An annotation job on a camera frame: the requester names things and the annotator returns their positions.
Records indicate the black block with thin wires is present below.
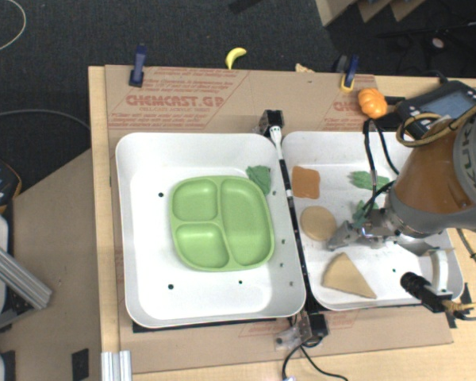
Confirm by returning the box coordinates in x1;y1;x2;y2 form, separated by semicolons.
309;313;330;339
256;109;286;135

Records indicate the green lettuce leaf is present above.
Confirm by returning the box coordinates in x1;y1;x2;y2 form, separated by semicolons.
245;165;273;197
348;170;392;192

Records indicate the tan triangular slice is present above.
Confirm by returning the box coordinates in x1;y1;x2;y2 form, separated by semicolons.
321;251;378;300

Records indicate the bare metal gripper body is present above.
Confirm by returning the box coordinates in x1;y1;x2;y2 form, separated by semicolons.
357;209;405;250

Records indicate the green divided plate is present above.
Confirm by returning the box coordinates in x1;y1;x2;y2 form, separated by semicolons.
169;175;276;273

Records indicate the orange-brown square slice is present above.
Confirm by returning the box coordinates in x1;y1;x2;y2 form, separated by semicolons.
290;165;322;201

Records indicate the white plastic tray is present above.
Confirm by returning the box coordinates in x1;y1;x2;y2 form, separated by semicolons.
114;132;307;329
280;130;466;312

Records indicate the orange pumpkin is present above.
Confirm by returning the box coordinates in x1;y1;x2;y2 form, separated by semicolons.
357;87;389;120

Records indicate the black cylinder on white bracket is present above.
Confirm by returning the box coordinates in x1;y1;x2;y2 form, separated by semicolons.
399;247;455;314

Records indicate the thin black and white rod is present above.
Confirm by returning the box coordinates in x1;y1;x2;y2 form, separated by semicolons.
269;126;315;314

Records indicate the yellow banana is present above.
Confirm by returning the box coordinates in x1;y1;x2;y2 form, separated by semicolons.
225;47;248;71

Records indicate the tan round biscuit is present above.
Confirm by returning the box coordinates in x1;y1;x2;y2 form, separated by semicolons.
299;206;338;243

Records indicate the brown cardboard board red print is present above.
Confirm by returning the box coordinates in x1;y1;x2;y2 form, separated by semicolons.
104;64;455;375

